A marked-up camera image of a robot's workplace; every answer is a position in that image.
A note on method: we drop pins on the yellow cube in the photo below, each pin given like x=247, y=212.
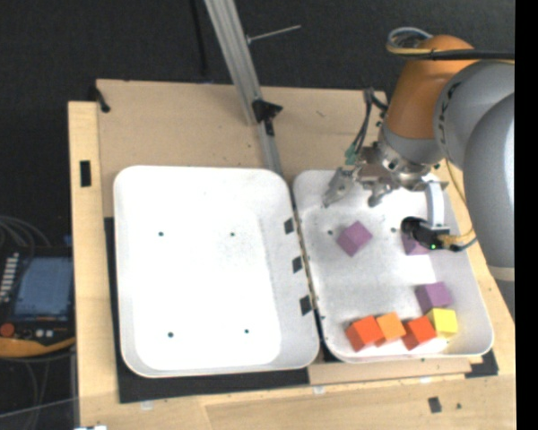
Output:
x=444, y=320

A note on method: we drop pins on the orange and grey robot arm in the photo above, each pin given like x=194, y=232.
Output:
x=475, y=119

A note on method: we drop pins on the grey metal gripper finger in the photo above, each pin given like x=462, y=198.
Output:
x=379, y=194
x=338, y=188

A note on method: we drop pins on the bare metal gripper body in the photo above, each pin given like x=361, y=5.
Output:
x=399, y=175

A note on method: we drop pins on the black cylinder on white bracket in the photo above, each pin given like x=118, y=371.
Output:
x=436, y=204

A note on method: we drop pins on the white plastic tray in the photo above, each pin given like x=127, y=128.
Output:
x=376, y=276
x=206, y=276

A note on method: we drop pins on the brown cardboard board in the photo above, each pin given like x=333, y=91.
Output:
x=170, y=123

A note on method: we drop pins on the purple cube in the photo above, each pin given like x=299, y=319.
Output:
x=354, y=238
x=412, y=246
x=433, y=296

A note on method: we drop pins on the light orange cube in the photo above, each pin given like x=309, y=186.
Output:
x=391, y=325

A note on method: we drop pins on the red-orange cube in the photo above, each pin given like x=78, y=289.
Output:
x=419, y=332
x=363, y=332

